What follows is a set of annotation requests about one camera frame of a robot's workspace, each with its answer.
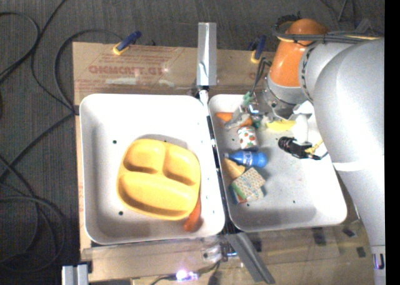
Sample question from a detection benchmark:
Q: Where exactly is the blue bottle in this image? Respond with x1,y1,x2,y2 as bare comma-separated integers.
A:
224,149,269,169

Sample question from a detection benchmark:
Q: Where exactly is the patterned carton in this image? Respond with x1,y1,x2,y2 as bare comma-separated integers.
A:
229,167,267,205

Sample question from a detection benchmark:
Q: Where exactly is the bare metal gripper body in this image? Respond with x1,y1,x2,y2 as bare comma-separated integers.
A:
248,91,286,122

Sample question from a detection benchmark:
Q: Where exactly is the yellow divided plate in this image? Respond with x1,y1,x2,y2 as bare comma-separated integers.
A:
116,138,202,222

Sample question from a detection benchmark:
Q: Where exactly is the brown cardboard board, red print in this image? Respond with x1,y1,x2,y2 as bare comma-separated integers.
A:
72,41,363,282

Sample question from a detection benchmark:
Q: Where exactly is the white can with strawberry print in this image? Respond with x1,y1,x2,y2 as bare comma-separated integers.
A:
237,125,259,151

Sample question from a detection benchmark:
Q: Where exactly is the white plastic tray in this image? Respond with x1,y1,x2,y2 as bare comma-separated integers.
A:
78,92,226,246
207,93,349,233

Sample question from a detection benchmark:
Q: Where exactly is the yellow banana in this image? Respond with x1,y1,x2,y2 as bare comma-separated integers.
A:
265,118,296,133

